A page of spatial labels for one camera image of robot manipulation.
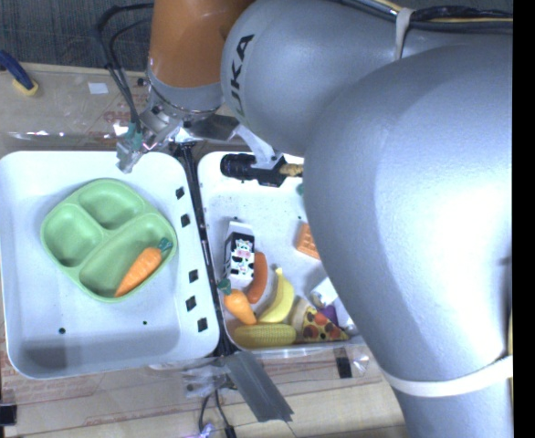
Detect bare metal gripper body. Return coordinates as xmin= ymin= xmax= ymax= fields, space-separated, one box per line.
xmin=137 ymin=99 xmax=185 ymax=151

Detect green divided plate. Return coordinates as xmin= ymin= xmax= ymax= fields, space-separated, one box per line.
xmin=39 ymin=177 xmax=179 ymax=304

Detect thin black rod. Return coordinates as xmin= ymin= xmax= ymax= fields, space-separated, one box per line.
xmin=174 ymin=141 xmax=233 ymax=356

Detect orange carrot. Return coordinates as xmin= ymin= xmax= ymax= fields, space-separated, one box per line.
xmin=216 ymin=278 xmax=258 ymax=327
xmin=113 ymin=236 xmax=174 ymax=299

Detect white plastic tray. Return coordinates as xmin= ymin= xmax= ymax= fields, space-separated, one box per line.
xmin=196 ymin=151 xmax=370 ymax=353
xmin=0 ymin=150 xmax=221 ymax=381

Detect white cow print carton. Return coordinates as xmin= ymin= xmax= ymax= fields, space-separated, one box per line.
xmin=223 ymin=219 xmax=257 ymax=291

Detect orange sausage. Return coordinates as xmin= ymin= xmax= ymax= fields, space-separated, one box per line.
xmin=247 ymin=251 xmax=269 ymax=306

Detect orange biscuit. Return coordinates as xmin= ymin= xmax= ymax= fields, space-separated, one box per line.
xmin=294 ymin=222 xmax=322 ymax=261

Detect yellow banana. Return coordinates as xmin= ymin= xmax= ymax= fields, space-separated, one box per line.
xmin=257 ymin=266 xmax=297 ymax=325

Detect yellow corn cob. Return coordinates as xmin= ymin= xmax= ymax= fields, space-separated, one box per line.
xmin=233 ymin=322 xmax=298 ymax=349

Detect white packet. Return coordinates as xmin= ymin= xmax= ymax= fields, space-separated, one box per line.
xmin=309 ymin=276 xmax=341 ymax=310

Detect purple grapes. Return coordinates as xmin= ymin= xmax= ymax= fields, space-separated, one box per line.
xmin=317 ymin=303 xmax=341 ymax=329

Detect pizza slice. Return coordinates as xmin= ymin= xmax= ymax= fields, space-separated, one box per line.
xmin=289 ymin=296 xmax=351 ymax=344

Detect black cylinder on white bracket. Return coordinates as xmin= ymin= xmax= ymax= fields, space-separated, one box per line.
xmin=219 ymin=124 xmax=305 ymax=189

